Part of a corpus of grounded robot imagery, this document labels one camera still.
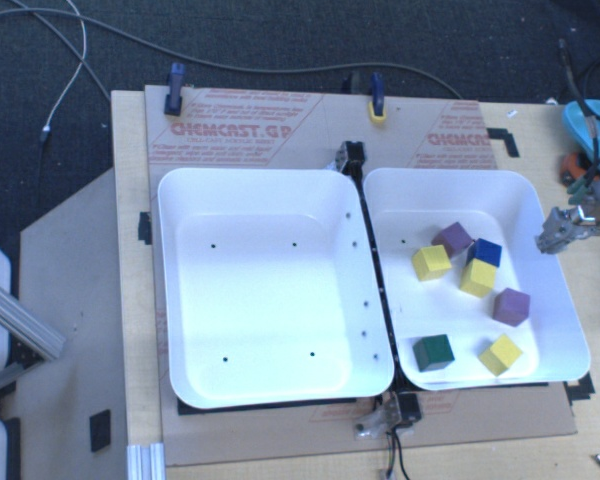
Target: printed label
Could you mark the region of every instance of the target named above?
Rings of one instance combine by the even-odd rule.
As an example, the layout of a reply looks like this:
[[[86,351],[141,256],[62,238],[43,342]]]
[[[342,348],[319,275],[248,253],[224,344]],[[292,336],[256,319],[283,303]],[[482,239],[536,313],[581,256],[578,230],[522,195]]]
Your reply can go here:
[[[152,164],[265,167],[319,94],[206,89],[149,143]]]
[[[477,102],[459,101],[440,113],[409,167],[495,169],[496,163]]]

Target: gray cable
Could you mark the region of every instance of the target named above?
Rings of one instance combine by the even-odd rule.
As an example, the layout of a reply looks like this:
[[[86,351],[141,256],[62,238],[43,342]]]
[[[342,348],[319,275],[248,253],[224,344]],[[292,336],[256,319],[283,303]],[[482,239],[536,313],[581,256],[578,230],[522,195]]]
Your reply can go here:
[[[207,66],[207,67],[211,67],[211,68],[215,68],[215,69],[222,69],[222,70],[234,71],[234,72],[238,72],[238,73],[257,74],[257,75],[302,75],[302,74],[310,74],[310,73],[322,73],[325,71],[336,71],[336,70],[342,70],[342,69],[356,69],[356,68],[369,68],[369,67],[398,69],[398,70],[402,70],[402,71],[408,71],[411,73],[415,73],[415,74],[418,74],[425,78],[428,78],[429,80],[432,80],[432,81],[440,84],[445,89],[447,89],[451,94],[454,95],[454,97],[456,97],[458,99],[464,99],[458,91],[456,91],[453,87],[448,85],[443,80],[437,78],[434,75],[431,75],[430,73],[427,73],[425,71],[422,71],[420,69],[417,69],[417,68],[414,68],[411,66],[405,66],[403,64],[395,64],[395,63],[391,63],[391,62],[353,62],[353,63],[348,63],[348,64],[334,64],[334,65],[330,65],[330,66],[321,66],[321,67],[313,67],[313,68],[298,68],[298,69],[245,68],[245,67],[240,67],[240,66],[232,66],[229,64],[221,64],[218,62],[203,60],[203,59],[199,59],[196,57],[192,57],[190,55],[186,55],[184,53],[170,50],[170,49],[160,46],[158,44],[152,43],[152,42],[142,39],[140,37],[129,34],[123,30],[120,30],[116,27],[113,27],[111,25],[108,25],[106,23],[98,21],[96,19],[89,18],[88,16],[85,16],[83,14],[77,15],[77,14],[73,14],[73,13],[70,13],[67,11],[61,11],[58,9],[48,9],[48,8],[43,8],[43,7],[29,7],[27,9],[9,9],[6,11],[0,11],[0,18],[9,17],[9,16],[22,16],[22,15],[26,15],[26,14],[47,14],[47,15],[51,15],[51,16],[61,16],[61,17],[65,17],[65,18],[82,20],[82,21],[85,21],[92,25],[96,25],[100,28],[108,30],[109,32],[113,32],[114,34],[122,36],[130,41],[133,41],[135,43],[138,43],[138,44],[141,44],[148,48],[151,48],[153,50],[156,50],[165,55],[168,55],[170,57],[174,57],[176,59],[180,59],[185,62],[190,62],[192,64],[199,64],[201,66]],[[82,57],[80,57],[79,54],[78,54],[78,58],[86,67],[86,63],[85,63],[84,59]]]
[[[69,7],[71,7],[76,14],[80,14],[80,11],[76,7],[76,4],[73,3],[73,0],[64,0],[64,1],[67,2],[67,4],[69,4]],[[84,26],[84,21],[80,22],[80,27],[82,29],[82,57],[86,58],[87,57],[87,29]],[[58,110],[58,107],[62,103],[62,100],[64,100],[64,97],[69,92],[69,89],[71,89],[71,86],[74,84],[74,82],[78,78],[78,75],[80,74],[81,69],[82,69],[82,63],[79,63],[78,67],[73,72],[73,75],[71,76],[71,78],[69,79],[67,84],[65,85],[65,88],[60,93],[60,96],[58,96],[58,99],[54,103],[53,107],[51,107],[51,111],[49,112],[49,115],[47,116],[47,120],[45,121],[45,124],[42,128],[42,136],[48,136],[49,133],[51,132],[51,121],[53,120],[53,116],[55,115],[56,110]]]
[[[20,6],[20,9],[11,9],[11,10],[22,10],[22,11],[25,11],[25,12],[28,13],[30,11],[30,9],[31,9],[30,7],[28,7],[26,4],[22,3],[19,0],[8,0],[8,1],[10,1],[13,4],[16,4],[16,5]],[[49,20],[47,20],[46,18],[44,18],[40,14],[34,12],[33,16],[35,16],[49,30],[51,30],[56,36],[58,36],[58,38],[66,45],[66,47],[69,48],[69,50],[78,58],[78,60],[80,60],[81,65],[84,66],[85,69],[89,72],[89,75],[91,75],[91,78],[93,78],[93,81],[98,85],[98,87],[100,88],[100,91],[102,92],[102,94],[104,95],[104,97],[108,101],[111,101],[111,97],[109,96],[109,91],[107,91],[107,89],[103,85],[103,83],[100,80],[100,78],[95,74],[95,72],[93,71],[93,69],[91,68],[91,66],[89,65],[89,63],[84,59],[84,57],[82,56],[82,54],[80,54],[80,52],[78,50],[76,50],[76,48],[73,46],[73,44],[71,44],[71,41],[69,41],[67,39],[67,37],[62,32],[60,32],[55,26],[53,26],[53,24],[51,22],[49,22]]]

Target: green cube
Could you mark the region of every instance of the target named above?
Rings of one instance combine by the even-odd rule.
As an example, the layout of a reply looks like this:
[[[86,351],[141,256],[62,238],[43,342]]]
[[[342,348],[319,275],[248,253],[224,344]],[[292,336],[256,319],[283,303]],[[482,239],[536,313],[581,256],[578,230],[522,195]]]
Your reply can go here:
[[[441,370],[455,360],[446,334],[420,338],[413,346],[413,352],[421,372]]]

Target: white tray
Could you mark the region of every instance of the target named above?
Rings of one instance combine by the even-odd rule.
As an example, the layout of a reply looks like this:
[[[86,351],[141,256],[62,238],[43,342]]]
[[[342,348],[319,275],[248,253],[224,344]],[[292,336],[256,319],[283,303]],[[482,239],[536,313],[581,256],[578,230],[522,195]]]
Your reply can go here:
[[[358,193],[324,170],[182,168],[158,188],[178,397],[356,398],[394,375]]]
[[[400,364],[427,390],[568,381],[589,369],[589,350],[558,258],[542,254],[535,236],[544,215],[533,186],[507,171],[378,169],[364,189],[391,309]],[[466,253],[441,279],[420,282],[411,257],[442,229],[460,222],[472,238],[502,245],[493,291],[478,298],[459,290]],[[491,318],[505,288],[531,296],[529,318],[518,327]],[[522,349],[495,377],[478,355],[502,333]],[[446,334],[455,361],[420,372],[413,344]]]

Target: wooden table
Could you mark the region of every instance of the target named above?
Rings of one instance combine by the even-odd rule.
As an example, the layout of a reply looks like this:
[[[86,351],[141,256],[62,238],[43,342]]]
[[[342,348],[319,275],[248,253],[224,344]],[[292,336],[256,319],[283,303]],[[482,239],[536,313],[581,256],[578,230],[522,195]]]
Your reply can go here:
[[[519,158],[493,141],[498,168],[516,171],[536,188],[545,214],[567,207],[558,167],[575,144],[561,122],[562,107],[483,103],[489,128],[506,128]],[[162,441],[153,259],[138,241],[138,215],[149,211],[149,175],[143,92],[116,91],[112,98],[116,197],[124,338],[127,431],[130,445]],[[409,448],[405,465],[413,480],[596,479],[600,466],[600,237],[572,243],[559,256],[591,351],[590,374],[596,393],[573,405],[578,433],[573,436]],[[169,479],[339,479],[379,478],[386,451],[319,455],[241,463],[168,468]]]

